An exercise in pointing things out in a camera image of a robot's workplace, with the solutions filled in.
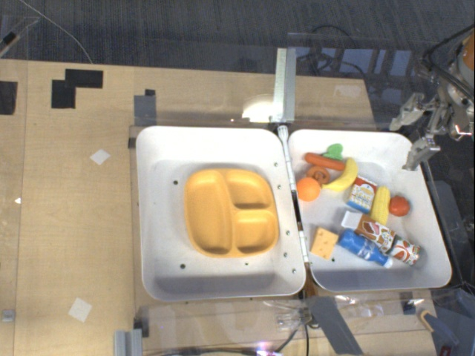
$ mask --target black square marker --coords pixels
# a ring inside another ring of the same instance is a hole
[[[69,88],[64,80],[53,80],[51,88],[52,108],[76,108],[76,88]]]
[[[17,82],[0,81],[0,115],[13,115],[16,107]]]
[[[102,88],[104,72],[100,70],[66,69],[67,88]]]

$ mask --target yellow plate compartment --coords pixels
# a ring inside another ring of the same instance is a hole
[[[184,197],[189,239],[206,256],[253,256],[278,241],[274,196],[259,174],[229,168],[198,171],[186,182]]]

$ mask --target white tape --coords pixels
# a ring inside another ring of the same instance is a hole
[[[99,149],[96,153],[91,156],[91,159],[97,164],[102,165],[104,161],[109,158],[111,155],[106,152],[104,149]]]
[[[85,302],[81,298],[76,298],[68,314],[74,319],[79,320],[80,322],[85,322],[88,319],[88,315],[91,312],[92,305]]]
[[[362,92],[361,86],[358,85],[336,85],[333,91],[335,97],[357,98]]]

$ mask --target toy tomato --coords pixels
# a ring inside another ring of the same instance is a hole
[[[407,215],[410,210],[410,204],[406,198],[396,195],[389,202],[389,212],[397,217]]]

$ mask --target blue bottle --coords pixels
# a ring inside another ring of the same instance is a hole
[[[356,256],[368,261],[374,261],[385,268],[390,268],[393,261],[384,256],[378,249],[375,243],[359,236],[351,229],[345,229],[338,239],[338,244],[350,251]]]

